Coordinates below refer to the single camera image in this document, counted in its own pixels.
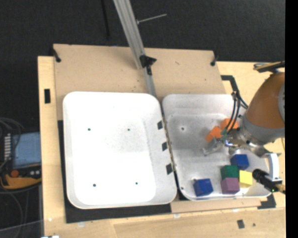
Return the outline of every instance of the yellow block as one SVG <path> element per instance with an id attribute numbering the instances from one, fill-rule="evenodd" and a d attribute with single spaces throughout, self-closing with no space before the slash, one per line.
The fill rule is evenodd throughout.
<path id="1" fill-rule="evenodd" d="M 240 170 L 239 171 L 239 185 L 240 187 L 249 187 L 253 184 L 252 172 Z"/>

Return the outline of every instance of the blue block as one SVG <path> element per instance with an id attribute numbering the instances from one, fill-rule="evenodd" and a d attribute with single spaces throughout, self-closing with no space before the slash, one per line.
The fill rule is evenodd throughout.
<path id="1" fill-rule="evenodd" d="M 245 170 L 249 167 L 248 157 L 246 154 L 235 154 L 231 158 L 230 163 L 241 170 Z"/>
<path id="2" fill-rule="evenodd" d="M 197 196 L 206 196 L 213 192 L 213 187 L 210 179 L 196 180 L 193 184 L 193 187 Z"/>

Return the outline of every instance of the purple block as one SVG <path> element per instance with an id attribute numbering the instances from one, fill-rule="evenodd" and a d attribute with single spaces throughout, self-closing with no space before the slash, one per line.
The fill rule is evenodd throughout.
<path id="1" fill-rule="evenodd" d="M 239 192 L 238 178 L 226 177 L 221 181 L 222 193 L 223 194 L 236 194 Z"/>

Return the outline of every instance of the black clamp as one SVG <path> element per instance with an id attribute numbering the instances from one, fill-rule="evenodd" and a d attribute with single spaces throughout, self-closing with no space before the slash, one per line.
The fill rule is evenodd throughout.
<path id="1" fill-rule="evenodd" d="M 151 65 L 153 65 L 154 62 L 157 61 L 157 59 L 147 57 L 145 55 L 140 56 L 139 59 L 140 59 L 140 62 L 141 62 L 141 66 L 143 68 L 147 69 L 147 74 L 152 76 Z"/>

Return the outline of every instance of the white tray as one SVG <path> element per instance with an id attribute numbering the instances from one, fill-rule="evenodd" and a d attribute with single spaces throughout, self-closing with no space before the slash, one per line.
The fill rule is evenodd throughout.
<path id="1" fill-rule="evenodd" d="M 239 197 L 264 197 L 270 192 L 263 185 L 253 180 L 249 188 L 241 188 L 234 195 L 222 194 L 221 167 L 230 165 L 228 148 L 223 147 L 209 155 L 203 154 L 208 142 L 207 134 L 225 118 L 230 118 L 233 110 L 231 95 L 219 94 L 173 94 L 162 102 L 171 152 L 177 171 L 179 187 L 182 194 L 190 200 L 221 199 Z M 246 171 L 259 168 L 268 172 L 265 159 L 257 157 L 248 150 L 250 166 Z M 211 180 L 213 192 L 207 196 L 197 197 L 193 188 L 194 179 Z"/>
<path id="2" fill-rule="evenodd" d="M 176 196 L 160 104 L 149 94 L 72 92 L 63 101 L 67 194 L 81 209 Z"/>

